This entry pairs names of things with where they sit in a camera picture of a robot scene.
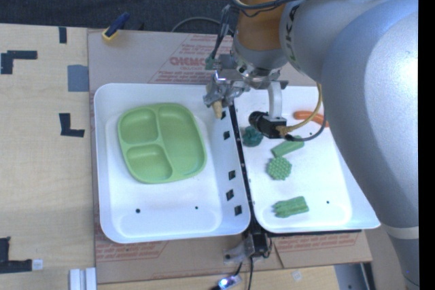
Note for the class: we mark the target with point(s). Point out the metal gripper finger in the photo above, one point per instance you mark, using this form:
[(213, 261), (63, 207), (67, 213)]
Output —
[(231, 93), (211, 95)]

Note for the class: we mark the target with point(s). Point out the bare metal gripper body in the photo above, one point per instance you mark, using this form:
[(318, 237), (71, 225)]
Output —
[(253, 78)]

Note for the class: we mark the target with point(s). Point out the tan toy food piece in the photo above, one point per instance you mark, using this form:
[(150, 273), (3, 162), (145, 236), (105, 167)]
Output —
[(217, 111)]

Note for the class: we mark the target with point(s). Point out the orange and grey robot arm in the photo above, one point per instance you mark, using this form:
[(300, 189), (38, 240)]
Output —
[(360, 54)]

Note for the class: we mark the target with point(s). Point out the dark green broccoli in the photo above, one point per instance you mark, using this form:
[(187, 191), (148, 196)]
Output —
[(252, 138)]

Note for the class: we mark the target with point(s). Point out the orange carrot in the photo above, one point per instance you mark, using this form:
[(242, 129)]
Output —
[(304, 114)]

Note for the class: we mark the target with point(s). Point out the green divided plate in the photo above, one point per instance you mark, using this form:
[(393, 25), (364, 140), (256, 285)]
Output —
[(163, 142)]

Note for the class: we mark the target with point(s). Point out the green rectangular block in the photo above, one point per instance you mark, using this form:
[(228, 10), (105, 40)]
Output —
[(287, 147)]

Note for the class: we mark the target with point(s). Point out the brown cardboard board red print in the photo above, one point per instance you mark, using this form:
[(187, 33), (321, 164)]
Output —
[(136, 61)]

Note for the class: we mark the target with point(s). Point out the green round grapes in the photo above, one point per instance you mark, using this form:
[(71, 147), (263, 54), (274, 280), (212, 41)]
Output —
[(279, 168)]

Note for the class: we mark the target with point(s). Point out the white plastic tray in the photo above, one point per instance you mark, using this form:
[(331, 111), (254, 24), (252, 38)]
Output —
[(163, 214), (312, 180)]

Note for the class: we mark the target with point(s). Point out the green asparagus bunch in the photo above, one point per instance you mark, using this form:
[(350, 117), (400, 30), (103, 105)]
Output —
[(291, 207)]

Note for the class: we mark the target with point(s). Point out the black cylinder on white bracket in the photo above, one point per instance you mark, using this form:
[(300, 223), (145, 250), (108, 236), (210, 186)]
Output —
[(268, 125)]

